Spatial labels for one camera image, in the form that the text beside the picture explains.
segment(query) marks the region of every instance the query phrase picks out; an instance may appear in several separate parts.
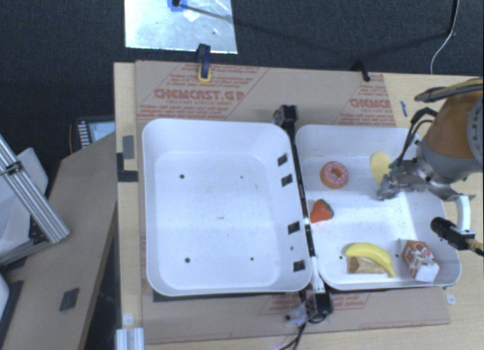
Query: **white tray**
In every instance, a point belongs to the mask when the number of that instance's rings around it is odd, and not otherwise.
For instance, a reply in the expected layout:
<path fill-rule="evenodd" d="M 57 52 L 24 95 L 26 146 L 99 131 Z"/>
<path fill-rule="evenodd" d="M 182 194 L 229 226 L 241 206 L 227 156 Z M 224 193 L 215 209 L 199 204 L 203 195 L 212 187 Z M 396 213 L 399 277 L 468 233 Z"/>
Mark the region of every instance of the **white tray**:
<path fill-rule="evenodd" d="M 147 277 L 157 292 L 306 287 L 312 271 L 291 146 L 282 129 L 158 119 L 144 128 L 142 147 Z M 284 179 L 292 182 L 283 186 Z"/>
<path fill-rule="evenodd" d="M 377 199 L 378 184 L 372 177 L 370 158 L 377 151 L 394 160 L 401 152 L 407 129 L 306 125 L 296 134 L 308 209 L 318 199 L 334 210 L 329 221 L 312 224 L 318 270 L 324 281 L 338 290 L 425 287 L 455 283 L 461 265 L 455 249 L 431 231 L 434 217 L 445 217 L 441 201 L 430 193 L 400 193 L 392 200 Z M 405 158 L 415 155 L 412 145 Z M 330 189 L 321 183 L 321 167 L 331 160 L 349 172 L 348 183 Z M 425 241 L 440 265 L 433 283 L 415 281 L 397 257 L 399 239 Z M 397 277 L 386 274 L 349 274 L 345 248 L 356 242 L 374 243 L 391 256 Z"/>

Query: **toy banana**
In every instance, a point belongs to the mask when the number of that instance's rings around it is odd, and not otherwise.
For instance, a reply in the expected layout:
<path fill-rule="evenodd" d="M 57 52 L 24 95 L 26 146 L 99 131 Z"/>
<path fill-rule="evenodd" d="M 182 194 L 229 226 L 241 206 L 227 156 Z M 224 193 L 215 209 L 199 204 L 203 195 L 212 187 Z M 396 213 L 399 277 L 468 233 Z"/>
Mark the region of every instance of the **toy banana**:
<path fill-rule="evenodd" d="M 366 259 L 370 259 L 385 268 L 390 277 L 396 276 L 390 255 L 372 243 L 354 243 L 346 249 L 345 255 L 348 257 L 365 257 Z"/>

